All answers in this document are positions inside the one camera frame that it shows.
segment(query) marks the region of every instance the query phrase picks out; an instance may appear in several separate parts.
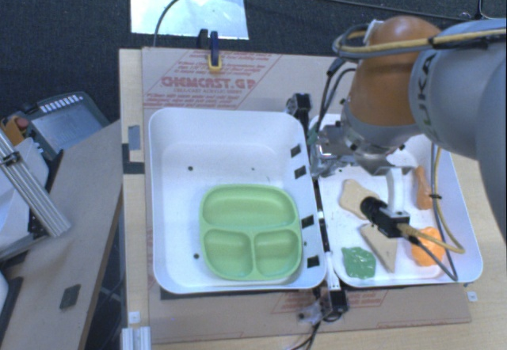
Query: black clamp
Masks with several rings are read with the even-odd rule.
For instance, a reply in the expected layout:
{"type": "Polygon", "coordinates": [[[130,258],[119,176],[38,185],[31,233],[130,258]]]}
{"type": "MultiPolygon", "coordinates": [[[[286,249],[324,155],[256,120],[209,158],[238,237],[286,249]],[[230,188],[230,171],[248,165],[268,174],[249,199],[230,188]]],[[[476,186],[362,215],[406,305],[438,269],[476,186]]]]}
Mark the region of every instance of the black clamp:
{"type": "Polygon", "coordinates": [[[208,40],[208,30],[201,29],[197,36],[197,48],[209,49],[208,67],[210,71],[222,70],[222,57],[219,50],[219,33],[212,31],[208,40]]]}
{"type": "Polygon", "coordinates": [[[7,154],[4,158],[0,159],[0,165],[5,165],[8,167],[9,165],[15,164],[21,160],[21,155],[19,151],[13,151],[11,154],[7,154]]]}
{"type": "Polygon", "coordinates": [[[309,112],[311,110],[311,99],[308,93],[295,93],[285,105],[285,112],[294,116],[303,125],[305,136],[308,134],[310,123],[309,112]]]}

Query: orange object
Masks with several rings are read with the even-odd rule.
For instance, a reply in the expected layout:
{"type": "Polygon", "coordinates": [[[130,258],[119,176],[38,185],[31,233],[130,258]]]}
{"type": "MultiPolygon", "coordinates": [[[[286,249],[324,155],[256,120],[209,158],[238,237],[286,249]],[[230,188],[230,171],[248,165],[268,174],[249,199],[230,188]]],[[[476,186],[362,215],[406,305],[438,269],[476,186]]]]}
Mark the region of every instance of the orange object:
{"type": "MultiPolygon", "coordinates": [[[[438,33],[436,26],[418,17],[392,17],[373,29],[368,45],[428,38],[438,33]]],[[[413,124],[408,89],[418,56],[414,51],[361,60],[350,88],[350,112],[371,125],[413,124]]]]}
{"type": "Polygon", "coordinates": [[[433,199],[431,197],[431,186],[426,180],[425,168],[420,165],[414,170],[417,179],[417,207],[419,209],[431,209],[433,207],[433,199]]]}
{"type": "Polygon", "coordinates": [[[13,116],[7,121],[6,124],[3,123],[4,122],[3,120],[0,121],[0,128],[4,131],[4,133],[14,146],[18,145],[23,140],[25,140],[23,133],[21,133],[21,129],[16,123],[17,119],[20,119],[19,116],[13,116]]]}
{"type": "MultiPolygon", "coordinates": [[[[428,234],[429,236],[432,236],[434,238],[437,238],[438,240],[442,240],[440,232],[434,227],[428,226],[422,229],[421,232],[424,234],[428,234]]],[[[442,261],[445,251],[445,249],[442,246],[437,245],[425,238],[419,238],[419,240],[430,252],[432,252],[435,255],[435,257],[438,260],[442,261]]],[[[423,249],[421,249],[416,245],[412,245],[412,256],[414,257],[415,262],[423,267],[428,267],[430,265],[436,264],[435,261],[423,249]]]]}

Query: hole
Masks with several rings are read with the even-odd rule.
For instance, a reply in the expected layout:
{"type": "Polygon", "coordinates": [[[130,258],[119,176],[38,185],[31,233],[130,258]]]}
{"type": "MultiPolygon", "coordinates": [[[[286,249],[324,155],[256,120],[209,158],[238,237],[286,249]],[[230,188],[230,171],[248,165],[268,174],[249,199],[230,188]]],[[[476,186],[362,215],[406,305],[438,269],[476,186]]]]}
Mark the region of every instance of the hole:
{"type": "Polygon", "coordinates": [[[291,148],[291,157],[295,157],[299,153],[301,153],[301,146],[300,145],[297,145],[297,146],[291,148]]]}
{"type": "Polygon", "coordinates": [[[301,229],[304,229],[305,227],[309,227],[314,224],[314,216],[310,215],[306,218],[301,219],[301,229]]]}
{"type": "Polygon", "coordinates": [[[294,170],[294,178],[297,180],[298,178],[302,177],[307,173],[307,168],[303,165],[302,167],[299,167],[298,169],[294,170]]]}
{"type": "Polygon", "coordinates": [[[307,268],[317,267],[320,265],[320,261],[318,260],[318,256],[308,257],[307,258],[307,268]]]}

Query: electronic device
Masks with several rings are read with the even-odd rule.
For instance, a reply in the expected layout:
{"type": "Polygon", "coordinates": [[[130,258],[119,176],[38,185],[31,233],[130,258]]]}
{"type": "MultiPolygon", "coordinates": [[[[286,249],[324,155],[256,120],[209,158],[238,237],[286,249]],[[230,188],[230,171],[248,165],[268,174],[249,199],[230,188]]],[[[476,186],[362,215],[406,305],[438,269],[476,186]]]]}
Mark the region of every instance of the electronic device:
{"type": "Polygon", "coordinates": [[[2,121],[4,130],[9,127],[16,132],[17,128],[24,138],[33,138],[48,161],[107,124],[108,120],[84,92],[24,104],[19,112],[2,121]]]}

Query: yellow cable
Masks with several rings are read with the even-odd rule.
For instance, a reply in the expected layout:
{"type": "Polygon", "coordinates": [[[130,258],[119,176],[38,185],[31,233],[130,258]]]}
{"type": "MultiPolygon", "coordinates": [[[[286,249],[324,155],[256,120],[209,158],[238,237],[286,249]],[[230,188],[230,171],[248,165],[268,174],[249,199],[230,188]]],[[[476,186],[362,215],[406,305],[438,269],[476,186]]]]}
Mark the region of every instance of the yellow cable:
{"type": "MultiPolygon", "coordinates": [[[[435,194],[438,193],[438,166],[440,164],[441,152],[442,152],[442,149],[440,147],[438,147],[436,150],[435,162],[433,163],[433,171],[435,173],[435,185],[434,185],[434,187],[435,187],[434,193],[435,194]]],[[[445,243],[445,242],[443,242],[437,238],[434,238],[433,236],[430,236],[426,233],[422,233],[420,230],[412,227],[408,223],[399,224],[398,229],[400,229],[401,232],[406,234],[407,236],[413,236],[415,238],[424,238],[426,240],[430,240],[431,242],[435,243],[436,245],[440,245],[440,246],[444,247],[445,249],[451,250],[454,253],[458,253],[458,254],[465,253],[465,248],[463,248],[463,246],[458,242],[458,239],[456,239],[454,237],[454,234],[452,234],[452,232],[449,230],[449,226],[448,226],[447,222],[445,221],[445,218],[442,214],[439,200],[437,198],[433,198],[433,199],[436,200],[435,201],[435,205],[436,205],[436,214],[435,215],[438,216],[438,218],[440,219],[440,222],[442,223],[442,226],[444,227],[445,232],[447,233],[449,238],[452,240],[452,242],[456,245],[456,247],[449,245],[448,243],[445,243]]]]}
{"type": "MultiPolygon", "coordinates": [[[[479,37],[484,36],[494,36],[494,35],[505,35],[507,33],[506,28],[501,29],[490,29],[490,30],[481,30],[477,32],[467,32],[467,33],[458,33],[455,35],[443,35],[443,36],[436,36],[432,38],[432,41],[427,38],[421,38],[421,39],[414,39],[414,40],[402,40],[399,42],[389,42],[384,44],[374,44],[370,46],[345,46],[340,45],[340,39],[341,36],[338,37],[335,42],[334,46],[337,50],[347,51],[350,53],[373,53],[376,51],[387,51],[387,50],[393,50],[393,49],[404,49],[404,48],[414,48],[414,47],[420,47],[420,46],[431,46],[432,44],[445,44],[448,42],[460,42],[465,40],[473,40],[478,39],[479,37]]],[[[365,31],[357,31],[351,33],[351,35],[354,35],[353,37],[359,37],[363,36],[365,34],[365,31]]]]}

